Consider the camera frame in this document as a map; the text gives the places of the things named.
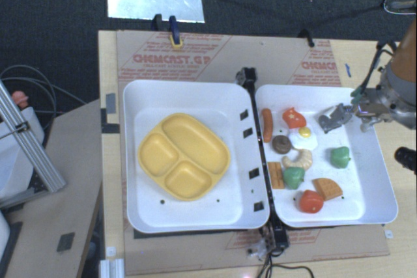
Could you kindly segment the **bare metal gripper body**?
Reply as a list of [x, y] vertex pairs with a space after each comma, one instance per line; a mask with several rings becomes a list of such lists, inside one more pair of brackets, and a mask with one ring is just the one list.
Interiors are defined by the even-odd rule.
[[363, 131], [376, 123], [393, 121], [410, 130], [416, 130], [416, 106], [387, 87], [365, 89], [354, 114], [362, 119]]

